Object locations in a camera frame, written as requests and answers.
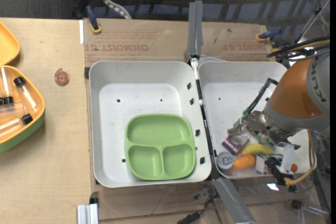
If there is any brown cardboard board red print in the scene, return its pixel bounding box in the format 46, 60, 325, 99
83, 17, 316, 221

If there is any yellow divided plate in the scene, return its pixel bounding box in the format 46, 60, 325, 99
0, 65, 46, 145
0, 20, 21, 66

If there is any silver can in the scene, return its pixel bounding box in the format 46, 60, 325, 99
216, 151, 235, 172

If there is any pink round disc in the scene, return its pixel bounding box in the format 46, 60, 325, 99
54, 68, 70, 86

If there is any black cylinder on white bracket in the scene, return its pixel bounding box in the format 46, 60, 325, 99
265, 143, 296, 187

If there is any black block with thin wires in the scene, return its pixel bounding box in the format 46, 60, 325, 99
177, 211, 201, 224

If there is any white carton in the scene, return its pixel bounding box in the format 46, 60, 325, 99
255, 155, 268, 174

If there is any clear plastic bottle black cap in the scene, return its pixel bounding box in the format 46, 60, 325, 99
0, 113, 34, 140
0, 67, 15, 105
13, 76, 38, 114
0, 97, 25, 120

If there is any purple and silver packet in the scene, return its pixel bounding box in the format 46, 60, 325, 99
222, 130, 250, 155

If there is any green divided plate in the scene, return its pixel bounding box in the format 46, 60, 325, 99
125, 113, 197, 181
0, 112, 46, 153

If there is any white plastic tray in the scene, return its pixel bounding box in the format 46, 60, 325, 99
198, 61, 317, 180
88, 60, 212, 189

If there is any yellow banana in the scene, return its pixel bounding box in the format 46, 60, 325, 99
241, 143, 275, 157

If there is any orange carrot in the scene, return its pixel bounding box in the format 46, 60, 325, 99
231, 154, 256, 171

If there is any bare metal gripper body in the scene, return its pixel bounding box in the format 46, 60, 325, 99
244, 110, 292, 145

